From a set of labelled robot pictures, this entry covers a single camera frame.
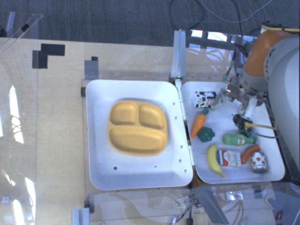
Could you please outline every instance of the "sausage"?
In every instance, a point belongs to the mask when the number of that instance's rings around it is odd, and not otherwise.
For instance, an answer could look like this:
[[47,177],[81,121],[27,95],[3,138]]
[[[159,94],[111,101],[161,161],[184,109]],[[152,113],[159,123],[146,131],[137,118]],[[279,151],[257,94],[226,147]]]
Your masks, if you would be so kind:
[[251,153],[257,152],[257,151],[259,151],[260,149],[261,149],[261,148],[260,148],[257,144],[255,144],[255,145],[253,145],[253,146],[251,146],[251,147],[248,147],[248,148],[244,151],[244,153],[242,154],[242,156],[240,157],[241,163],[242,163],[242,164],[245,164],[245,163],[247,162],[249,156],[251,155]]

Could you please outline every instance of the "banana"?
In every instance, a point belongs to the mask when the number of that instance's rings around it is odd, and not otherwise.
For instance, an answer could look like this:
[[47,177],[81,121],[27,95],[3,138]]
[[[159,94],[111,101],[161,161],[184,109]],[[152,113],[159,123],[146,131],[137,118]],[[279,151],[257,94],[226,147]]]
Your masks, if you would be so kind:
[[217,152],[217,145],[215,143],[207,149],[206,156],[207,156],[208,165],[213,172],[219,173],[222,177],[225,177],[225,174],[222,172],[222,169],[217,161],[216,152]]

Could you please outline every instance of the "orange carrot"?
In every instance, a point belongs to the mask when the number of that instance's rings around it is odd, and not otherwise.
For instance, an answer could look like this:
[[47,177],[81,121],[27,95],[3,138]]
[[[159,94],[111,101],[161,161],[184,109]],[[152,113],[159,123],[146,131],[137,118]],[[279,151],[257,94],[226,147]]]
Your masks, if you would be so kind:
[[197,133],[201,130],[203,124],[205,123],[205,120],[206,120],[205,114],[201,113],[197,115],[194,124],[192,126],[192,130],[190,132],[191,139],[193,139],[197,135]]

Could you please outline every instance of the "green bottle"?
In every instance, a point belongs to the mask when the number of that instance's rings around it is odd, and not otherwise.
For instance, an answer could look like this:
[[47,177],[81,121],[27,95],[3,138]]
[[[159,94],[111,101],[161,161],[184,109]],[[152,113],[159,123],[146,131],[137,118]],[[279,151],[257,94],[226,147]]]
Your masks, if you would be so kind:
[[246,137],[243,134],[228,134],[225,133],[222,137],[222,141],[226,145],[237,145],[237,146],[242,146],[247,143],[250,144],[255,144],[256,143],[256,138],[255,137]]

